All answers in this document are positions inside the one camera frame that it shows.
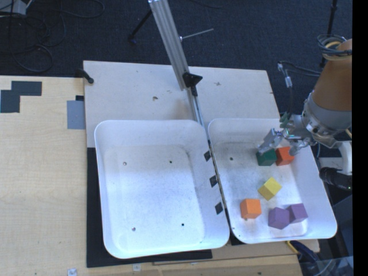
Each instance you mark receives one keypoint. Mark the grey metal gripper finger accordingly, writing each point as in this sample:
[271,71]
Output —
[296,147]
[270,139]

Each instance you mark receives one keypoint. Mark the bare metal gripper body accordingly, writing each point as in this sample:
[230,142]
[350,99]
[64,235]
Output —
[304,131]

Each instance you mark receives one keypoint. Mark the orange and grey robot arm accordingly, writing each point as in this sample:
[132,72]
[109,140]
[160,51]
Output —
[333,82]

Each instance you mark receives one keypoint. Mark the red cube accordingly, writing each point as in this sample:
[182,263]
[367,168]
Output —
[284,155]

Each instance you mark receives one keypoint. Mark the green cube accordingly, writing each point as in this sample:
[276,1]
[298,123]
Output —
[266,157]

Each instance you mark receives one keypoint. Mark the white plastic tray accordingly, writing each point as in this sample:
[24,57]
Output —
[155,194]
[244,180]

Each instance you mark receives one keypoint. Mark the yellow cube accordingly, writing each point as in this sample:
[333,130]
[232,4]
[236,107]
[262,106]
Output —
[269,189]

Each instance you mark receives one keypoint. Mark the purple cube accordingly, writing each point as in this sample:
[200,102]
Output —
[299,212]
[278,218]

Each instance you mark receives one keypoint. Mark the orange cube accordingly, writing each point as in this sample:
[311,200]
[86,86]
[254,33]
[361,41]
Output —
[250,208]

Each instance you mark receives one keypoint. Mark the pale wood flat board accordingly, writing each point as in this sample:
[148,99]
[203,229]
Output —
[129,96]

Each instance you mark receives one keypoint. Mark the black cylinder on white bracket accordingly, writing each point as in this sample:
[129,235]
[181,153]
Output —
[335,177]

